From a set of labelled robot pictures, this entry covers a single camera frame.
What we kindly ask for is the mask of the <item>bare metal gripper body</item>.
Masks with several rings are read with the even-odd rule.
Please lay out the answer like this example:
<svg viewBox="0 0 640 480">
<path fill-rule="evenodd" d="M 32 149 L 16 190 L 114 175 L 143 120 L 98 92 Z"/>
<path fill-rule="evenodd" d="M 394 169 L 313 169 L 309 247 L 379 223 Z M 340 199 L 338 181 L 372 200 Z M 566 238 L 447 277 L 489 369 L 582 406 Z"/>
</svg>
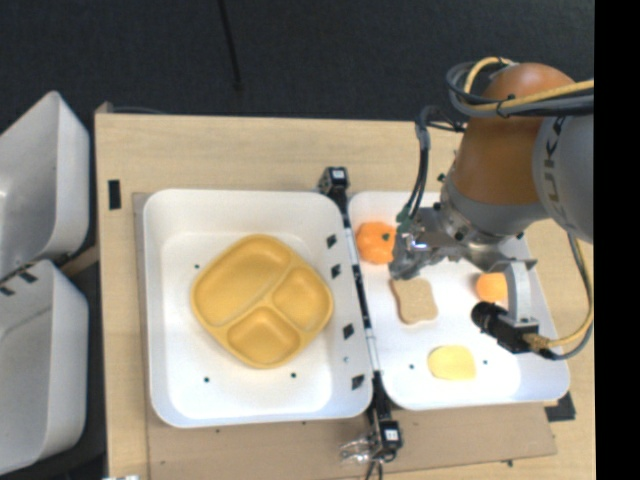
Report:
<svg viewBox="0 0 640 480">
<path fill-rule="evenodd" d="M 510 258 L 504 244 L 526 228 L 523 206 L 455 206 L 403 208 L 397 215 L 397 251 L 441 252 L 446 259 L 464 259 L 482 271 L 492 271 Z"/>
</svg>

